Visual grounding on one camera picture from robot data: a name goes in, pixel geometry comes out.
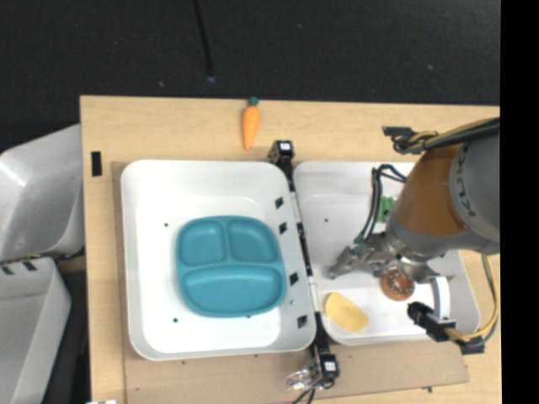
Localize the pale yellow flat slice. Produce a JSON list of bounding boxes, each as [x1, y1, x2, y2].
[[323, 291, 369, 333]]

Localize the thin black and white rod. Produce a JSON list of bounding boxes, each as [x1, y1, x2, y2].
[[280, 157, 328, 355]]

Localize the blue divided plate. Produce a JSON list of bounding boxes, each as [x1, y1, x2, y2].
[[175, 215, 287, 319]]

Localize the black cylinder on white bracket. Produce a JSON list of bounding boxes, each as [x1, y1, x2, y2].
[[406, 275, 457, 343]]

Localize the white plastic tray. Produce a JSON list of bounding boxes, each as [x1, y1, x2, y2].
[[120, 159, 318, 362], [292, 160, 481, 347]]

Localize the brown doughnut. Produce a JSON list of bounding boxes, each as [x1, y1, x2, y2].
[[381, 267, 416, 302]]

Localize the black block with thin wires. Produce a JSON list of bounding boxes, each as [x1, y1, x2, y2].
[[268, 140, 296, 164], [310, 351, 341, 389]]

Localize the orange carrot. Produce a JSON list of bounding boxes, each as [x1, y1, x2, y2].
[[241, 96, 262, 152]]

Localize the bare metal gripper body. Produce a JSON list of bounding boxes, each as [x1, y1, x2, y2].
[[352, 237, 455, 284]]

